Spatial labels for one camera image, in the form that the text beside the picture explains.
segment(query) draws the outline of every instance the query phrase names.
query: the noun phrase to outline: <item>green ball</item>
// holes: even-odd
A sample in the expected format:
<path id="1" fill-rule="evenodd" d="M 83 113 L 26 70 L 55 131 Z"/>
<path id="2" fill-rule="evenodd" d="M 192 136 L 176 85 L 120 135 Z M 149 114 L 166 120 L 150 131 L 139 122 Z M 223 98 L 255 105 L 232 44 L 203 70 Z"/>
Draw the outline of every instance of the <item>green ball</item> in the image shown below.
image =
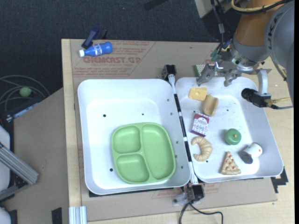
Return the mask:
<path id="1" fill-rule="evenodd" d="M 31 95 L 32 90 L 29 87 L 22 87 L 20 88 L 19 94 L 22 97 L 29 97 Z"/>
<path id="2" fill-rule="evenodd" d="M 241 141 L 241 134 L 236 129 L 229 129 L 225 134 L 225 141 L 230 145 L 236 145 Z"/>

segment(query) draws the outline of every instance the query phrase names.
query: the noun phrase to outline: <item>blue bottle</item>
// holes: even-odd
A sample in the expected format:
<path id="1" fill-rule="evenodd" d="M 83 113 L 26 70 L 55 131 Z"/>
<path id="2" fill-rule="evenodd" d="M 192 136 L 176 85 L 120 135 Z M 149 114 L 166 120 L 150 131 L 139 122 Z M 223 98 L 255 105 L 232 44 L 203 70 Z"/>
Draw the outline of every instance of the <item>blue bottle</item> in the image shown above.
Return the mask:
<path id="1" fill-rule="evenodd" d="M 95 44 L 90 46 L 86 50 L 79 50 L 79 57 L 84 56 L 101 56 L 103 54 L 110 54 L 113 50 L 112 44 L 110 42 L 105 42 L 102 44 Z"/>

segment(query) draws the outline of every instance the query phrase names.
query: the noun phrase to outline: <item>green plate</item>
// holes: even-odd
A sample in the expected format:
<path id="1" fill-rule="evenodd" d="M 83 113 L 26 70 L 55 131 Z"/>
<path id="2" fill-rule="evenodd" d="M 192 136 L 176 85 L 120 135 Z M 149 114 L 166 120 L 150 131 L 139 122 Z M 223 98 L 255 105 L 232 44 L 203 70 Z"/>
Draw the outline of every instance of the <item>green plate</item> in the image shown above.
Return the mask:
<path id="1" fill-rule="evenodd" d="M 157 123 L 136 123 L 117 128 L 112 134 L 112 153 L 118 175 L 128 183 L 163 181 L 176 169 L 169 135 Z"/>

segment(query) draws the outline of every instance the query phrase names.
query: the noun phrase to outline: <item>yellow block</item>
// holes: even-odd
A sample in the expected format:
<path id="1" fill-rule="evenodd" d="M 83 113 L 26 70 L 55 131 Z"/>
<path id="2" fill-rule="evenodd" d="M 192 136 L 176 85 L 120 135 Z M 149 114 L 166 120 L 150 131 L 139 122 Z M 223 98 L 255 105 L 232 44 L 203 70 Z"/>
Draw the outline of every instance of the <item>yellow block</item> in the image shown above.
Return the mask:
<path id="1" fill-rule="evenodd" d="M 207 93 L 206 87 L 202 87 L 202 88 L 193 87 L 193 88 L 190 89 L 188 97 L 190 99 L 196 99 L 196 100 L 199 100 L 199 101 L 204 101 L 206 99 L 206 93 Z"/>

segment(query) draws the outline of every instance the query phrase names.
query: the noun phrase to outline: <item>pizza slice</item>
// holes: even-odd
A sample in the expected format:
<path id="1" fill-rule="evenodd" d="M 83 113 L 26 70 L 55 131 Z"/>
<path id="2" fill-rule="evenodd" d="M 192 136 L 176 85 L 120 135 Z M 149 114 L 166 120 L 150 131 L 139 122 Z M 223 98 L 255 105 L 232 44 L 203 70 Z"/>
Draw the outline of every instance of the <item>pizza slice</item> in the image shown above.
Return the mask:
<path id="1" fill-rule="evenodd" d="M 241 170 L 236 165 L 233 156 L 229 151 L 226 153 L 220 172 L 225 175 L 236 175 L 241 173 Z"/>

